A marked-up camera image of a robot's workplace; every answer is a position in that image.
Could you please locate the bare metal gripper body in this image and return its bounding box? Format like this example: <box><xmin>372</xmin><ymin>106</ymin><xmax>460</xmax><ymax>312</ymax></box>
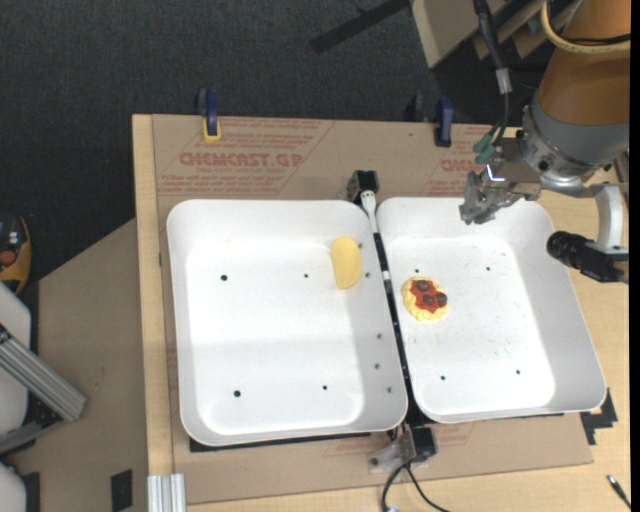
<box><xmin>485</xmin><ymin>135</ymin><xmax>601</xmax><ymax>202</ymax></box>

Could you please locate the thin black and white rod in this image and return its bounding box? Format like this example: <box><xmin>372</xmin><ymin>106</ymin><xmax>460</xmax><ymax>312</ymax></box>
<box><xmin>360</xmin><ymin>191</ymin><xmax>415</xmax><ymax>427</ymax></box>

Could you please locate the yellow pizza with red sauce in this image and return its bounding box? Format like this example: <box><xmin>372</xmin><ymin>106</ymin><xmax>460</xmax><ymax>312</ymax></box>
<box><xmin>401</xmin><ymin>276</ymin><xmax>449</xmax><ymax>324</ymax></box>

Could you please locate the white plastic tray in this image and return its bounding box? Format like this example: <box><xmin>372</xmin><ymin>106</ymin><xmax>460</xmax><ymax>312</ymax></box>
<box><xmin>165</xmin><ymin>198</ymin><xmax>409</xmax><ymax>447</ymax></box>
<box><xmin>374</xmin><ymin>196</ymin><xmax>608</xmax><ymax>425</ymax></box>

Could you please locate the yellow half-round biscuit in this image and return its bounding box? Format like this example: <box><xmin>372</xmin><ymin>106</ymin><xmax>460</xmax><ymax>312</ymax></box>
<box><xmin>330</xmin><ymin>236</ymin><xmax>363</xmax><ymax>291</ymax></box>

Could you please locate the brown cardboard board red print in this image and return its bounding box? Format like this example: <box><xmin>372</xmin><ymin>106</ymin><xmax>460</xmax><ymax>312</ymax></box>
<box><xmin>149</xmin><ymin>113</ymin><xmax>594</xmax><ymax>504</ymax></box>

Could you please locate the black block with thin wires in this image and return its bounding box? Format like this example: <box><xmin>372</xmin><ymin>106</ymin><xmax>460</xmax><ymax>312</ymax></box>
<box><xmin>344</xmin><ymin>169</ymin><xmax>380</xmax><ymax>201</ymax></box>
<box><xmin>368</xmin><ymin>425</ymin><xmax>439</xmax><ymax>474</ymax></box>

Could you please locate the black cylinder on white bracket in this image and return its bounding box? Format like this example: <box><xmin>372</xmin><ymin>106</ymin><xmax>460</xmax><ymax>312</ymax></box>
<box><xmin>546</xmin><ymin>182</ymin><xmax>630</xmax><ymax>285</ymax></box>

